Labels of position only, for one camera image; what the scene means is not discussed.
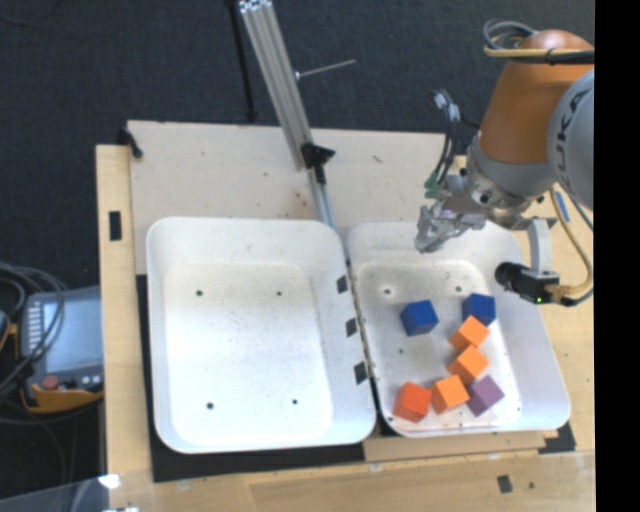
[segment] orange cube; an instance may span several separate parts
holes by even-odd
[[[431,387],[431,391],[431,403],[438,414],[469,400],[469,393],[459,375],[440,379]]]
[[[459,375],[463,384],[471,384],[487,366],[489,366],[489,360],[476,347],[469,345],[447,366],[447,369]]]
[[[469,345],[478,348],[488,335],[489,328],[475,316],[469,315],[462,322],[460,328],[449,338],[449,343],[458,350],[464,350]]]
[[[393,414],[418,422],[429,412],[431,404],[431,390],[418,386],[413,382],[405,382],[398,390],[396,402],[393,406]]]

